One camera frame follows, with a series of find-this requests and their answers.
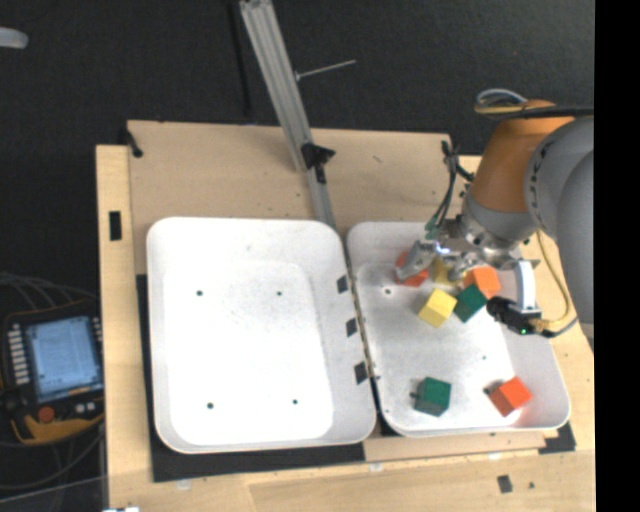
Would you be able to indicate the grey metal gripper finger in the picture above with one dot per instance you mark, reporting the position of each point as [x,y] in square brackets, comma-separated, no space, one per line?
[459,267]
[416,260]

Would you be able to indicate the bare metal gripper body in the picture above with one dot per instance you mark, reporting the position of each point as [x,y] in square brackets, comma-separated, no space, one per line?
[477,245]

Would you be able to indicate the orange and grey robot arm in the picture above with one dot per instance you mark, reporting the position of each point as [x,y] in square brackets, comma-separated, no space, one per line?
[545,180]

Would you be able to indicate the yellow cube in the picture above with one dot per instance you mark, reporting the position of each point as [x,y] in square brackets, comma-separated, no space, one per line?
[441,272]
[437,307]

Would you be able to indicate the red cube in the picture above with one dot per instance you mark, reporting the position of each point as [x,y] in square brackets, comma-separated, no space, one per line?
[417,279]

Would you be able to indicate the orange cube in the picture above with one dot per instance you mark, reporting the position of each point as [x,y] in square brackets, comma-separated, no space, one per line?
[510,396]
[484,281]

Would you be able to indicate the green cube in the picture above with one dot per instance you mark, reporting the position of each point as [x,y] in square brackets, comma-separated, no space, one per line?
[469,304]
[433,396]

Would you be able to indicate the thin black and white rod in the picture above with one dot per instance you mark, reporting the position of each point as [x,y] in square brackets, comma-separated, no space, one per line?
[361,325]

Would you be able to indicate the white plastic tray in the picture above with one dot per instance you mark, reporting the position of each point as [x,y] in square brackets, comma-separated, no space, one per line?
[440,355]
[250,350]

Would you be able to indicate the pale wood board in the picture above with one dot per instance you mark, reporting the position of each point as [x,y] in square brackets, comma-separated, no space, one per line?
[225,170]

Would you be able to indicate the black cylinder on white bracket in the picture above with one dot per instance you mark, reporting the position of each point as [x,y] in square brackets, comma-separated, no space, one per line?
[510,310]

